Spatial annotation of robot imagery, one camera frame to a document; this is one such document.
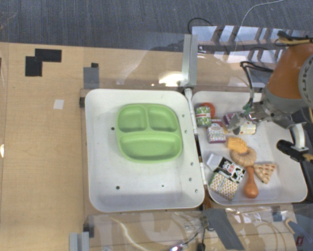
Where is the black cylinder on white bracket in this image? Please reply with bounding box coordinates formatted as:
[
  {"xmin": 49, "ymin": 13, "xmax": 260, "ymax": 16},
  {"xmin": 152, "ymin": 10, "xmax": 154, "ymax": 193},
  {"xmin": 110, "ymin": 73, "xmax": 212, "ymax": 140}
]
[{"xmin": 276, "ymin": 122, "xmax": 310, "ymax": 162}]

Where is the purple carton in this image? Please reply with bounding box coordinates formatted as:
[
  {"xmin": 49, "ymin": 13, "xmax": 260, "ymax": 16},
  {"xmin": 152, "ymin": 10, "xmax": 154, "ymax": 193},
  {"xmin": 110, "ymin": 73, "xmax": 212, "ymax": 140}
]
[{"xmin": 222, "ymin": 112, "xmax": 241, "ymax": 127}]

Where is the beige pie slice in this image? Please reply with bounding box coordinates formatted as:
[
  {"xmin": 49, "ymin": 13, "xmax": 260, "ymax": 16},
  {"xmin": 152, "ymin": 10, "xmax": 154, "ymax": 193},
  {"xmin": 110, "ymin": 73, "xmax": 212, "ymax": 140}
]
[{"xmin": 253, "ymin": 162, "xmax": 277, "ymax": 185}]

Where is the small white box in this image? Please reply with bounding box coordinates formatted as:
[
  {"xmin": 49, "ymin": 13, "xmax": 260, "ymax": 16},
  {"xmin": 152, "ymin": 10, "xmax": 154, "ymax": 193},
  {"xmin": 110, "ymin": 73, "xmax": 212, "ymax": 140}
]
[{"xmin": 206, "ymin": 153, "xmax": 222, "ymax": 168}]

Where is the pink patterned carton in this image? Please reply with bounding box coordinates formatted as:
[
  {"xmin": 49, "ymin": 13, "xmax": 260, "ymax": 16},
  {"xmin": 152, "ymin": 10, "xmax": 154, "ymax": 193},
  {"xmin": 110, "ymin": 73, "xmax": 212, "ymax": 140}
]
[{"xmin": 206, "ymin": 119, "xmax": 227, "ymax": 144}]

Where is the white plastic tray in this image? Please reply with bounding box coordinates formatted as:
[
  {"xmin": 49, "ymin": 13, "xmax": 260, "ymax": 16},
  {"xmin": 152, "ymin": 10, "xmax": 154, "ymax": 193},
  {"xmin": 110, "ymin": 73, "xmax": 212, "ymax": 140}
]
[
  {"xmin": 84, "ymin": 88, "xmax": 206, "ymax": 214},
  {"xmin": 192, "ymin": 90, "xmax": 309, "ymax": 207}
]

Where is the yellow patterned carton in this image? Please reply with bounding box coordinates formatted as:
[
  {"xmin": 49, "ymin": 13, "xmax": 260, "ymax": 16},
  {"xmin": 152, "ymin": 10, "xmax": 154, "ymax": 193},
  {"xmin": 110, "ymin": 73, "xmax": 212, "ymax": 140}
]
[{"xmin": 208, "ymin": 171, "xmax": 239, "ymax": 201}]

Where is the beige doughnut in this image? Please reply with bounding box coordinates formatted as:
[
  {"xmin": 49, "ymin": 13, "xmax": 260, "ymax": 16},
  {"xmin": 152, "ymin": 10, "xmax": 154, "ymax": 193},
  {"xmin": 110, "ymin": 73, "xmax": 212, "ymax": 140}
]
[{"xmin": 229, "ymin": 146, "xmax": 258, "ymax": 166}]

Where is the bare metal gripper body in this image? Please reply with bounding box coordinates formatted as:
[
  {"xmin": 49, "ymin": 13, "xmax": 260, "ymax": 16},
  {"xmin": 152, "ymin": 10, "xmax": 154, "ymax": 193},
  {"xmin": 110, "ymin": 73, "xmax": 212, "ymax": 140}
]
[{"xmin": 246, "ymin": 104, "xmax": 292, "ymax": 129}]

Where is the yellow corn cob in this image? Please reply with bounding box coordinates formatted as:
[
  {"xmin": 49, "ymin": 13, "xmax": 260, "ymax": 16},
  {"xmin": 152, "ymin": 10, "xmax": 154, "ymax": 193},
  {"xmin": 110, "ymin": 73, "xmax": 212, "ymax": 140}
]
[{"xmin": 226, "ymin": 136, "xmax": 248, "ymax": 154}]

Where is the green and white can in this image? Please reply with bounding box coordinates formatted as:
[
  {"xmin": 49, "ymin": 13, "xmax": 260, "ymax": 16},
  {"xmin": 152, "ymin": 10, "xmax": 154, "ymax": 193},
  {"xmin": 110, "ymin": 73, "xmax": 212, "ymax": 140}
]
[{"xmin": 194, "ymin": 106, "xmax": 213, "ymax": 128}]

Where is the white and orange cup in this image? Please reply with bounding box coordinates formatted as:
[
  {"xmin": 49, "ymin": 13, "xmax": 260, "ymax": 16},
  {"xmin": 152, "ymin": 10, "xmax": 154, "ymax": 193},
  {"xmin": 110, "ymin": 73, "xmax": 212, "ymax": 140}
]
[{"xmin": 237, "ymin": 121, "xmax": 258, "ymax": 136}]

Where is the green divided plate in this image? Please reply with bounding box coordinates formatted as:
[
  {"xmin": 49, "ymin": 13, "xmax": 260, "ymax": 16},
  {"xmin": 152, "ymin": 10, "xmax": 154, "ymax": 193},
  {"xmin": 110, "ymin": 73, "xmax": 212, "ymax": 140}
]
[{"xmin": 116, "ymin": 103, "xmax": 184, "ymax": 164}]

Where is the black and white cow carton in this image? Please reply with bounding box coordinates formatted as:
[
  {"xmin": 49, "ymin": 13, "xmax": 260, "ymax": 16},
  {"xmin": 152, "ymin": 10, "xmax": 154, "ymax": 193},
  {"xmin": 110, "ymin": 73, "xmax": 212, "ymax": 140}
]
[{"xmin": 211, "ymin": 156, "xmax": 247, "ymax": 186}]

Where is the red can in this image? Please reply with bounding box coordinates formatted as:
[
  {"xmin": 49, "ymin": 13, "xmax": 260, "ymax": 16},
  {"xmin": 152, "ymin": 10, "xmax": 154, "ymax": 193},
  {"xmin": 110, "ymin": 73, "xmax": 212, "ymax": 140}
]
[{"xmin": 198, "ymin": 102, "xmax": 216, "ymax": 116}]

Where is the thin black and white rod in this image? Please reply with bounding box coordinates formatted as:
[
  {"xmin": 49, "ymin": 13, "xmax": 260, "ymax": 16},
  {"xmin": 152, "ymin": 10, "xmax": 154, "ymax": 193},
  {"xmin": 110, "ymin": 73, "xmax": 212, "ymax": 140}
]
[{"xmin": 184, "ymin": 87, "xmax": 208, "ymax": 186}]

